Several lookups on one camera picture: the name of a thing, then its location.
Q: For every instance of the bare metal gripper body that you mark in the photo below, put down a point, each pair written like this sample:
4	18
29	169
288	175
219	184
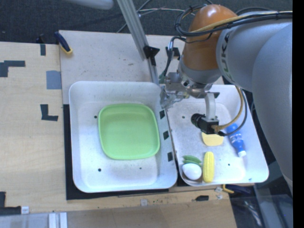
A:
177	82

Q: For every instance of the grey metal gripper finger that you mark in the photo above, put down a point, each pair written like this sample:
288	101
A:
174	98
164	98

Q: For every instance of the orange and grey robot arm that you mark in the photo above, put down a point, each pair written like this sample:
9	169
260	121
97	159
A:
266	63

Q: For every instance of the white plastic tray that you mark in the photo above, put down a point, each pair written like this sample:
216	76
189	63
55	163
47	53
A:
187	136
88	136

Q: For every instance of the green plate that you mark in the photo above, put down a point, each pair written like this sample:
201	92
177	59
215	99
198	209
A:
129	130

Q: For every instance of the thin black rod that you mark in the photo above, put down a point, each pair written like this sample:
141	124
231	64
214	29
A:
172	146

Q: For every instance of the yellow flat chip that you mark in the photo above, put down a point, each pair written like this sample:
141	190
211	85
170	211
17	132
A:
212	140

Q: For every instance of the green pea pod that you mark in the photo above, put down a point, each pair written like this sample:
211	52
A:
192	159

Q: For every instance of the pale wood board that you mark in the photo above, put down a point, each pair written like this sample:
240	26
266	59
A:
104	56

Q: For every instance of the blue bottle with white cap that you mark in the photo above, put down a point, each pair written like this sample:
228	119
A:
236	139

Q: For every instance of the white egg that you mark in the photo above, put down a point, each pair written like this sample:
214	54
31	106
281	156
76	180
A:
192	171

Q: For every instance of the yellow corn cob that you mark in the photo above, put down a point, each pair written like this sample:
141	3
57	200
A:
208	166

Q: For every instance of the black cylinder on white bracket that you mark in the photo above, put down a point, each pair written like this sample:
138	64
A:
209	125

